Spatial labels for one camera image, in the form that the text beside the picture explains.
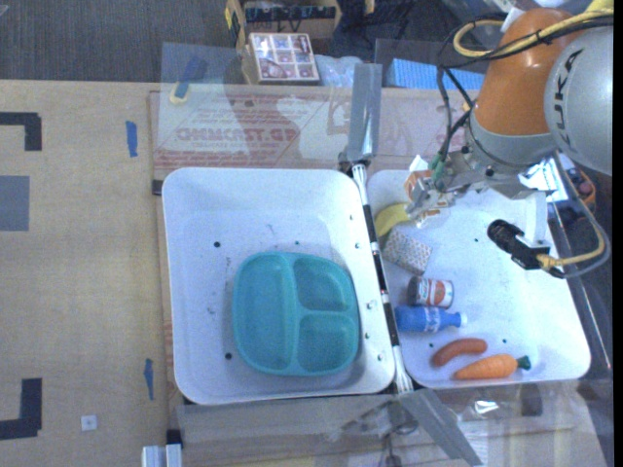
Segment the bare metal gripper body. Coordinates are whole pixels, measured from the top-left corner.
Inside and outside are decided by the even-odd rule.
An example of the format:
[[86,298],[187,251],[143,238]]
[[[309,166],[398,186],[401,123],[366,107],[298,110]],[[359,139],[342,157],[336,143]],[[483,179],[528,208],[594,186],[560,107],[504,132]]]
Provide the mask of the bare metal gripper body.
[[440,193],[493,190],[506,198],[526,198],[535,188],[520,180],[524,166],[482,158],[480,153],[451,152],[432,168],[432,186]]

